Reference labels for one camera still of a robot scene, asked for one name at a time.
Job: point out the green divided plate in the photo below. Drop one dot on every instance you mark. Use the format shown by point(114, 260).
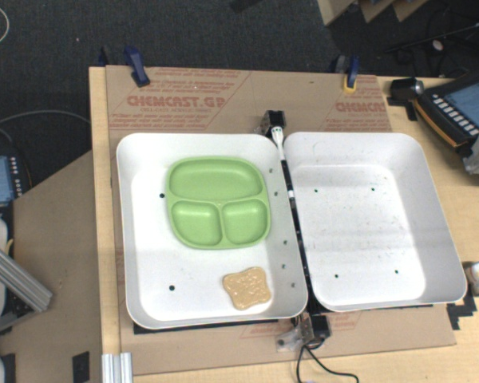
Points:
point(217, 202)

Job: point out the thin black and white rod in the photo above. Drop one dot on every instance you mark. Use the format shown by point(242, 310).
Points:
point(293, 210)

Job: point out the brown cardboard board red print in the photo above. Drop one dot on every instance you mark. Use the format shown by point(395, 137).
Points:
point(231, 94)

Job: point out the beige toy bread slice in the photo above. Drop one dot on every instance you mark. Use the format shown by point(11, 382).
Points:
point(248, 288)

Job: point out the white plastic tray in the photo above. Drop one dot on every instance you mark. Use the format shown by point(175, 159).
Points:
point(151, 253)
point(363, 230)

